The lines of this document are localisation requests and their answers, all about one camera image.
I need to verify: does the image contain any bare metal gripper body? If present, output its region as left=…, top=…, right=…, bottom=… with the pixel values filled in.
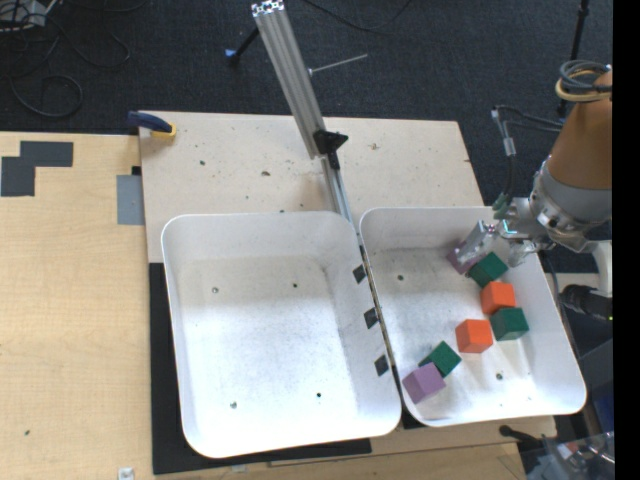
left=498, top=195, right=602, bottom=255

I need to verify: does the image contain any black cylinder on white bracket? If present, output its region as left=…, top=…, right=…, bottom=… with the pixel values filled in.
left=559, top=240, right=614, bottom=322

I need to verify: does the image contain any pale wood board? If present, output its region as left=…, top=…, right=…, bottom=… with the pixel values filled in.
left=138, top=111, right=557, bottom=465

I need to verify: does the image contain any purple cube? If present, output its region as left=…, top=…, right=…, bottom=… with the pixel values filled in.
left=445, top=240, right=480, bottom=276
left=401, top=361, right=448, bottom=406

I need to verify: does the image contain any white plastic tray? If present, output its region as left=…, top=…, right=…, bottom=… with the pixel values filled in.
left=358, top=205, right=588, bottom=428
left=160, top=211, right=404, bottom=460

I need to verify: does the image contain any orange cube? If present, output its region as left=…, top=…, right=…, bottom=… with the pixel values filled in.
left=479, top=280, right=517, bottom=316
left=454, top=318, right=495, bottom=355

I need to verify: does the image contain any green cube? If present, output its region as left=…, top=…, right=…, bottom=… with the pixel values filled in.
left=488, top=306, right=531, bottom=343
left=466, top=251, right=510, bottom=289
left=417, top=340, right=463, bottom=379

